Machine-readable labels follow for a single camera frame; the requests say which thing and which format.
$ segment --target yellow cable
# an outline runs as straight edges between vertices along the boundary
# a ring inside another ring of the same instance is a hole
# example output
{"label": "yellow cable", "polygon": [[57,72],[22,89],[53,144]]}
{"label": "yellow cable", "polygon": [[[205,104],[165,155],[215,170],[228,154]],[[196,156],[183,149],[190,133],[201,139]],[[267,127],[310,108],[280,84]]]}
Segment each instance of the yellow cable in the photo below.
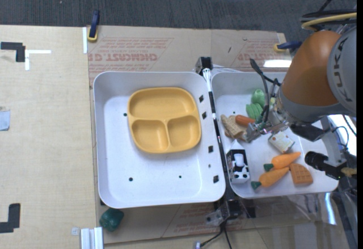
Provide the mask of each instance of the yellow cable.
{"label": "yellow cable", "polygon": [[311,27],[312,25],[323,23],[323,22],[329,22],[329,21],[333,21],[333,20],[342,20],[342,19],[349,19],[349,18],[350,19],[357,18],[357,13],[354,12],[354,13],[347,13],[347,14],[319,18],[319,19],[308,21],[308,22],[304,22],[303,24],[301,24],[301,27],[303,29],[309,29],[309,30],[316,31],[316,29],[314,27]]}

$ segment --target metal bracket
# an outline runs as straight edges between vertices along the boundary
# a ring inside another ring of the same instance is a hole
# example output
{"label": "metal bracket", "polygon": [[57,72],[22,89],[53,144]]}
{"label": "metal bracket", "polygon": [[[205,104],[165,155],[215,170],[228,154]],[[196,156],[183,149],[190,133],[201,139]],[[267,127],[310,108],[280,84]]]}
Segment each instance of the metal bracket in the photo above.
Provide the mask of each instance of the metal bracket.
{"label": "metal bracket", "polygon": [[213,69],[213,63],[211,57],[200,57],[198,58],[197,63],[195,64],[195,72],[201,76],[203,76],[204,69]]}
{"label": "metal bracket", "polygon": [[205,222],[210,226],[219,226],[227,220],[238,218],[242,213],[243,211],[239,200],[224,201],[214,212],[205,216]]}
{"label": "metal bracket", "polygon": [[79,246],[80,249],[103,249],[102,227],[82,229],[79,234]]}

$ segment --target white tape mark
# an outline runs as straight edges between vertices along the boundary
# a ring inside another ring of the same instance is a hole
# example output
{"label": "white tape mark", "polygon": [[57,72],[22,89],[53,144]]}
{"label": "white tape mark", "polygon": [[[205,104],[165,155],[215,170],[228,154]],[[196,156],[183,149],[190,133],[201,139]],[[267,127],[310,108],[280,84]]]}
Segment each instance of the white tape mark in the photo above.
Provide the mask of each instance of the white tape mark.
{"label": "white tape mark", "polygon": [[83,53],[87,53],[87,27],[83,27]]}
{"label": "white tape mark", "polygon": [[26,49],[25,50],[25,70],[30,70],[30,54],[51,54],[49,49]]}

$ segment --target wooden board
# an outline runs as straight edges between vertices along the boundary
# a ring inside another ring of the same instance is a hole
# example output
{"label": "wooden board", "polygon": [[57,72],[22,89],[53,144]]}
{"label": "wooden board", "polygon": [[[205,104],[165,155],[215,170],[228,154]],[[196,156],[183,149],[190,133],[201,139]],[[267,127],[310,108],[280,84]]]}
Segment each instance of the wooden board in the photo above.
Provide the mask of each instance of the wooden board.
{"label": "wooden board", "polygon": [[0,26],[0,41],[23,43],[30,70],[0,50],[0,222],[20,203],[20,228],[5,248],[78,248],[73,227],[95,227],[87,54],[81,28]]}

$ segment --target green pepper toy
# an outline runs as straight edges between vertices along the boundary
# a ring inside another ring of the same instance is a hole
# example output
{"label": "green pepper toy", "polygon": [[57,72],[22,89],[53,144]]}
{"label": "green pepper toy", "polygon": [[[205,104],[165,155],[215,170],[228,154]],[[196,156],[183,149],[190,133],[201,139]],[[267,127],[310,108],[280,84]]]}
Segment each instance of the green pepper toy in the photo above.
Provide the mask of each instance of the green pepper toy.
{"label": "green pepper toy", "polygon": [[113,232],[117,229],[123,217],[124,212],[114,208],[109,208],[102,214],[100,218],[100,225],[107,231]]}

